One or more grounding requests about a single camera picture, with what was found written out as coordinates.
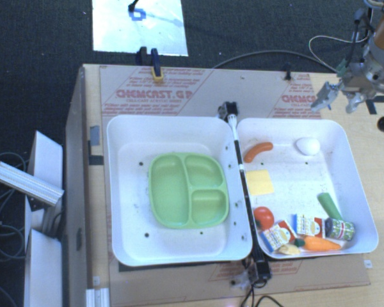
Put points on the green and white can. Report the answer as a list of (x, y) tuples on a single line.
[(340, 229)]

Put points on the green divided plate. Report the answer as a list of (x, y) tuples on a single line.
[(169, 190)]

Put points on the green cucumber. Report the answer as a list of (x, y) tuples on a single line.
[(330, 206)]

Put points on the yellow cheese slice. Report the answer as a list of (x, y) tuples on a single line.
[(260, 182)]

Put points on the orange sausage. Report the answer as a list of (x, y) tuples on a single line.
[(257, 150)]

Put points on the white egg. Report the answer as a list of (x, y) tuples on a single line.
[(308, 146)]

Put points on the white plastic tray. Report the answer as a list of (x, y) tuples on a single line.
[(131, 184), (300, 184)]

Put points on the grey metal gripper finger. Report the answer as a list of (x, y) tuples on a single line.
[(354, 102), (323, 98)]

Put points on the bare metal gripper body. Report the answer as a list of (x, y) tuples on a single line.
[(371, 77)]

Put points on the pale yellow toy food piece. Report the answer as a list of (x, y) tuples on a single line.
[(289, 250)]

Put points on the red tomato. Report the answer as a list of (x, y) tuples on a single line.
[(264, 217)]

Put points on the white red blue carton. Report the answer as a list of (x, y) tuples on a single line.
[(308, 225), (276, 235)]

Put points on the brown cardboard board red print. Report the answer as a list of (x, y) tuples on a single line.
[(192, 88)]

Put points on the thin black and white rod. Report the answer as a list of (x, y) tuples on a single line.
[(243, 174)]

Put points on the orange carrot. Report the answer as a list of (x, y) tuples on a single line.
[(318, 244)]

